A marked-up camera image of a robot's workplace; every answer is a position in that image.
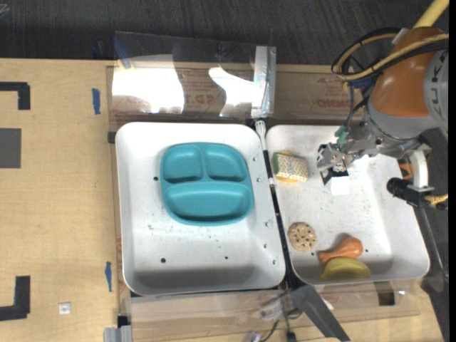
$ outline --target black tape mark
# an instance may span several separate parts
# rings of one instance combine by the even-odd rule
[[[116,132],[108,132],[108,143],[111,145],[115,144],[115,134]]]
[[[394,290],[389,281],[376,281],[374,284],[377,289],[379,306],[393,306],[396,304]]]
[[[27,83],[0,82],[0,91],[17,91],[18,110],[30,110],[30,85]]]
[[[0,306],[0,321],[25,319],[30,313],[30,276],[16,276],[14,304]]]
[[[0,169],[21,168],[21,128],[0,128]]]

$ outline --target yellow toy fruit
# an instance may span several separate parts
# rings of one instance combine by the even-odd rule
[[[320,280],[360,279],[370,275],[370,269],[363,262],[349,257],[336,257],[328,261]]]

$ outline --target teal divided plate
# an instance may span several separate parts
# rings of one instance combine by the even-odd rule
[[[254,204],[247,165],[228,145],[174,145],[163,155],[160,178],[165,208],[183,224],[235,223],[244,219]]]

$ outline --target cookie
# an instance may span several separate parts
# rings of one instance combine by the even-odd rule
[[[301,252],[309,252],[316,243],[314,228],[307,223],[293,223],[288,228],[288,239],[294,249]]]

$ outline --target gray carpet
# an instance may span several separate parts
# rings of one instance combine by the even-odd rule
[[[432,0],[0,0],[0,56],[93,57],[97,41],[113,55],[115,31],[271,44],[278,63],[330,64],[356,38],[384,26],[410,28]],[[435,24],[449,31],[446,11]],[[447,191],[447,144],[437,149],[431,182]],[[436,247],[448,261],[447,214],[428,212]],[[445,340],[449,341],[449,284],[429,286]]]

